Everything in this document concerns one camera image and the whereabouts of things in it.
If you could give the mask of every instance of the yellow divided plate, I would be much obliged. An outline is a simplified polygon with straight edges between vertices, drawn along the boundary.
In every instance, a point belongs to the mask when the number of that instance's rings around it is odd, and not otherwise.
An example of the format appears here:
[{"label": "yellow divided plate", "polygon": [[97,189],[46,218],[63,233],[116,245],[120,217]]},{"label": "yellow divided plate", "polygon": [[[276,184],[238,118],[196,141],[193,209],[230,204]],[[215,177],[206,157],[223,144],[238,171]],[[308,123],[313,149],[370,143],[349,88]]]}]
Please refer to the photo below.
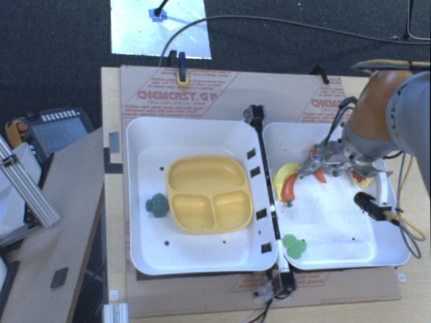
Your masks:
[{"label": "yellow divided plate", "polygon": [[180,158],[166,173],[166,188],[176,224],[191,234],[236,231],[253,216],[247,175],[230,157]]}]

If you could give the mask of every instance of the black connector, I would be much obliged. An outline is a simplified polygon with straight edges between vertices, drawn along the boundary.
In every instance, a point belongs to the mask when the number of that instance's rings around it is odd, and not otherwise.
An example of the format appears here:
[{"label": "black connector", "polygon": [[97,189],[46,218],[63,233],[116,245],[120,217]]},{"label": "black connector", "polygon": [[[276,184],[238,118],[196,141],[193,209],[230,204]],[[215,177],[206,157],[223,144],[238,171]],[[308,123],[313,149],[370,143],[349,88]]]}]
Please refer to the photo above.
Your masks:
[{"label": "black connector", "polygon": [[341,109],[344,109],[349,104],[351,104],[351,103],[356,104],[357,102],[358,102],[358,99],[356,99],[356,97],[353,97],[353,96],[352,97],[347,97],[347,98],[344,98],[341,101],[341,103],[338,106],[338,108],[341,110]]},{"label": "black connector", "polygon": [[367,212],[370,217],[377,221],[385,221],[387,220],[387,216],[385,215],[385,211],[390,211],[392,209],[391,206],[378,206],[376,203],[372,202],[376,198],[366,194],[365,192],[359,192],[355,195],[354,201],[361,210]]},{"label": "black connector", "polygon": [[265,113],[262,105],[250,105],[242,114],[243,121],[252,127],[261,124],[264,118]]},{"label": "black connector", "polygon": [[323,83],[325,85],[329,84],[328,76],[326,75],[325,70],[323,69],[322,66],[315,65],[310,74],[311,75],[320,75],[322,77]]},{"label": "black connector", "polygon": [[284,293],[291,293],[296,289],[296,281],[293,272],[280,273],[281,289]]}]

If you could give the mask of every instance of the green toy broccoli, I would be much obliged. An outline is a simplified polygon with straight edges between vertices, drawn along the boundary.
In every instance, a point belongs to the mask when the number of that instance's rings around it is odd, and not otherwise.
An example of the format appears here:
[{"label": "green toy broccoli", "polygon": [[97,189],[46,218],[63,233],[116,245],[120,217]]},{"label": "green toy broccoli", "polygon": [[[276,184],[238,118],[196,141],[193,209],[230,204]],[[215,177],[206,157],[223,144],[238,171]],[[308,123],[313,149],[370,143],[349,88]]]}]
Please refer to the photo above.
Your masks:
[{"label": "green toy broccoli", "polygon": [[150,200],[147,200],[145,208],[148,212],[153,213],[154,217],[162,218],[169,211],[168,199],[163,194],[155,194]]},{"label": "green toy broccoli", "polygon": [[288,249],[288,256],[298,260],[302,253],[307,250],[307,244],[304,240],[297,240],[292,234],[286,234],[283,238],[283,244]]}]

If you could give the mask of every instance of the yellow toy banana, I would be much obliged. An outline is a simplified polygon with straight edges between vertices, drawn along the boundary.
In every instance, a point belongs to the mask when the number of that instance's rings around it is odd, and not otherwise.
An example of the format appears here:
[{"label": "yellow toy banana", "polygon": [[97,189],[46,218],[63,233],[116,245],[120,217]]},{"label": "yellow toy banana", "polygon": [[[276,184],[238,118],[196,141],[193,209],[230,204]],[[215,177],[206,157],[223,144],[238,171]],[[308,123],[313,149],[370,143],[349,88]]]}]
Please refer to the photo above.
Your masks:
[{"label": "yellow toy banana", "polygon": [[277,170],[272,178],[272,186],[274,188],[275,199],[281,201],[281,190],[284,182],[292,175],[296,174],[301,165],[298,163],[286,163]]}]

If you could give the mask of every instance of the cardboard sheet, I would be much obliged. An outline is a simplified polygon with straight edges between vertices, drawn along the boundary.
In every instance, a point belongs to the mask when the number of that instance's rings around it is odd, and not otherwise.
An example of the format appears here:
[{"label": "cardboard sheet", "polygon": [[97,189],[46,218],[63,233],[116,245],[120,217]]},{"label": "cardboard sheet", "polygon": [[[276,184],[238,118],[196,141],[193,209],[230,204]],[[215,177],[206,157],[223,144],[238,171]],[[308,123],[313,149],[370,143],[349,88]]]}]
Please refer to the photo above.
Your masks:
[{"label": "cardboard sheet", "polygon": [[[123,133],[139,116],[240,120],[251,104],[265,107],[264,124],[271,122],[331,122],[344,98],[340,77],[325,85],[312,75],[278,75],[189,69],[190,85],[178,87],[176,69],[121,68]],[[124,185],[127,174],[124,173]],[[131,318],[177,314],[255,310],[256,288],[265,273],[145,277],[129,256],[129,212],[125,196],[127,302]],[[296,275],[298,288],[274,307],[323,305],[399,299],[396,276],[389,267]]]}]

